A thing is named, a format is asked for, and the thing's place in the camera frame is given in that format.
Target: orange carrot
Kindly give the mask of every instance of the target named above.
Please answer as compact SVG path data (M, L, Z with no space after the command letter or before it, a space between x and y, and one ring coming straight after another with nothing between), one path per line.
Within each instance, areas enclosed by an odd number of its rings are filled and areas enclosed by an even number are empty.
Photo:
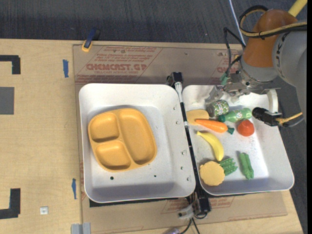
M218 133L224 133L228 130L227 125L220 121L209 119L196 119L195 122Z

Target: wooden tabletop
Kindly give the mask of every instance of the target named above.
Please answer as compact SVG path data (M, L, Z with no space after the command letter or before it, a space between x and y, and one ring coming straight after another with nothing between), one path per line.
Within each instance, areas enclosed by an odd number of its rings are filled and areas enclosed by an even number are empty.
M74 44L82 41L0 39L0 55L20 57L20 75L12 74L12 63L0 61L0 87L14 87L14 114L0 115L0 215L10 208L10 189L20 189L20 214L0 219L0 233L65 234L70 233L72 224L83 223ZM95 44L224 48L221 44L100 41ZM64 76L63 60L68 61L68 77ZM282 198L287 215L199 224L198 228L202 234L302 233L290 192L282 192ZM40 208L46 206L48 214L40 214ZM166 230L128 233L154 234ZM193 226L189 233L195 233Z

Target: yellow pole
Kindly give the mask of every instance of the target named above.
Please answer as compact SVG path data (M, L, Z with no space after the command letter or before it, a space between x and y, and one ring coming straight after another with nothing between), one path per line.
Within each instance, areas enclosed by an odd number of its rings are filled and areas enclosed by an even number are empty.
M307 3L308 0L297 0L290 8L288 13L296 17Z

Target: yellow disc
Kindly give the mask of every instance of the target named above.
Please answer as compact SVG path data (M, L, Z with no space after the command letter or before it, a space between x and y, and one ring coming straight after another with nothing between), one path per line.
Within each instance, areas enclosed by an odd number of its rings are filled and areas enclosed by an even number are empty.
M209 161L199 167L199 174L206 185L217 186L224 180L223 168L214 161Z
M194 109L186 112L186 118L191 125L199 125L195 120L209 119L209 114L204 109Z

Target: green bottle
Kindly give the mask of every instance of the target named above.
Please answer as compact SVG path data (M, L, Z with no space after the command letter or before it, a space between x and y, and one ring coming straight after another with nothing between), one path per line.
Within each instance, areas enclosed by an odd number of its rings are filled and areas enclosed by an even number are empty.
M243 108L240 110L230 111L226 115L220 115L218 119L221 122L225 121L238 122L239 120L242 119L250 119L252 116L253 113L249 108Z

